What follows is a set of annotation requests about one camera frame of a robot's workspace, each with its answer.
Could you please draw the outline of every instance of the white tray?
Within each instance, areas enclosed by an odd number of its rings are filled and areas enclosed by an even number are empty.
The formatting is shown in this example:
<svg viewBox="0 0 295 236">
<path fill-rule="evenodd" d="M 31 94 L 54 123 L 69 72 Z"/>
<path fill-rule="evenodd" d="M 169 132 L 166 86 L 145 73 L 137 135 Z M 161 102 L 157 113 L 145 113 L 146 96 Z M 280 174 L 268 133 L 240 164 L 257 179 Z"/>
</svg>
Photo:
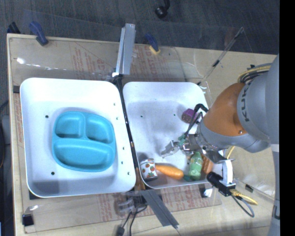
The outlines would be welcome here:
<svg viewBox="0 0 295 236">
<path fill-rule="evenodd" d="M 184 171 L 189 171 L 189 161 L 180 150 L 162 158 L 161 151 L 171 141 L 178 141 L 188 129 L 181 120 L 188 108 L 202 103 L 207 107 L 203 91 L 190 82 L 129 82 L 123 88 L 123 96 L 129 119 L 130 130 L 138 163 L 154 158 L 155 163 L 165 163 Z M 190 130 L 195 133 L 196 125 Z M 207 182 L 202 174 L 198 181 L 175 180 L 162 174 L 157 179 L 145 182 L 154 189 L 183 186 Z"/>
<path fill-rule="evenodd" d="M 30 78 L 20 87 L 27 184 L 39 197 L 126 192 L 135 170 L 120 94 L 109 82 Z M 84 111 L 109 120 L 116 136 L 116 157 L 102 172 L 60 166 L 52 155 L 52 130 L 66 111 Z"/>
</svg>

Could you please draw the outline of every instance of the blue clamp handle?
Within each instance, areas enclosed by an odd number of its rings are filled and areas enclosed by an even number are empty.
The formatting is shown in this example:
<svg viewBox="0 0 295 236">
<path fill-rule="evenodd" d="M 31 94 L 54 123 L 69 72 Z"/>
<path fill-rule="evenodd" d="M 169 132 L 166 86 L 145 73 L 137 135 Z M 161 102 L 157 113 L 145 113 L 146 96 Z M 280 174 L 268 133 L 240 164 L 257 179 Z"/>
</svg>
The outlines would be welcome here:
<svg viewBox="0 0 295 236">
<path fill-rule="evenodd" d="M 152 46 L 152 48 L 158 52 L 159 50 L 156 39 L 150 33 L 146 33 L 145 38 L 148 40 L 148 43 Z"/>
<path fill-rule="evenodd" d="M 36 21 L 30 22 L 29 29 L 31 30 L 31 32 L 33 32 L 37 36 L 36 40 L 39 42 L 39 44 L 41 44 L 41 46 L 48 44 L 48 40 L 45 37 L 43 28 L 38 22 Z"/>
</svg>

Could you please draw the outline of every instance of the chair leg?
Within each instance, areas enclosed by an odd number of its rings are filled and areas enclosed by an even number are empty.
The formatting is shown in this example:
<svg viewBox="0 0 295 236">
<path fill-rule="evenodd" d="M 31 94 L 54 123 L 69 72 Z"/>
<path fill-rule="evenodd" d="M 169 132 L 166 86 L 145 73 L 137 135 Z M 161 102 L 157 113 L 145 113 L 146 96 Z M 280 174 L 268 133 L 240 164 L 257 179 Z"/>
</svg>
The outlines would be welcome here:
<svg viewBox="0 0 295 236">
<path fill-rule="evenodd" d="M 169 9 L 169 7 L 171 6 L 170 1 L 169 0 L 163 0 L 165 6 L 159 6 L 156 10 L 155 13 L 158 16 L 158 18 L 162 19 L 164 17 L 166 17 L 167 15 L 167 10 Z"/>
</svg>

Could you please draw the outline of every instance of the teal object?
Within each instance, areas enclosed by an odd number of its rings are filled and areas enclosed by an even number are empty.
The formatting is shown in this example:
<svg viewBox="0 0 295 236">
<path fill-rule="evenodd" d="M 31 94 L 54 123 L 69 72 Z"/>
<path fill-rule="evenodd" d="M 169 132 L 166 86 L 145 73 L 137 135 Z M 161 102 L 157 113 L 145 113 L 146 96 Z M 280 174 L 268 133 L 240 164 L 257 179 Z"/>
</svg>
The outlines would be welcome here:
<svg viewBox="0 0 295 236">
<path fill-rule="evenodd" d="M 62 113 L 54 124 L 52 151 L 55 161 L 65 168 L 104 171 L 116 156 L 114 127 L 99 115 L 79 111 Z"/>
<path fill-rule="evenodd" d="M 193 180 L 200 180 L 201 170 L 203 165 L 203 159 L 200 152 L 194 152 L 193 156 L 190 159 L 190 169 L 189 176 Z"/>
</svg>

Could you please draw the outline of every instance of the patterned can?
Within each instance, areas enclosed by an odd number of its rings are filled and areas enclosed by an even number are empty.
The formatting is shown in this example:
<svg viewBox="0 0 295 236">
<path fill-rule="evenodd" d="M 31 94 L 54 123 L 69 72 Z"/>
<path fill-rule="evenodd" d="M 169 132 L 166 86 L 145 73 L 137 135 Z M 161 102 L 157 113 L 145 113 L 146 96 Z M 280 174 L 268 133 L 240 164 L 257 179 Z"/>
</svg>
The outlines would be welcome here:
<svg viewBox="0 0 295 236">
<path fill-rule="evenodd" d="M 157 178 L 155 162 L 153 158 L 148 158 L 140 162 L 141 175 L 145 181 L 151 181 Z"/>
</svg>

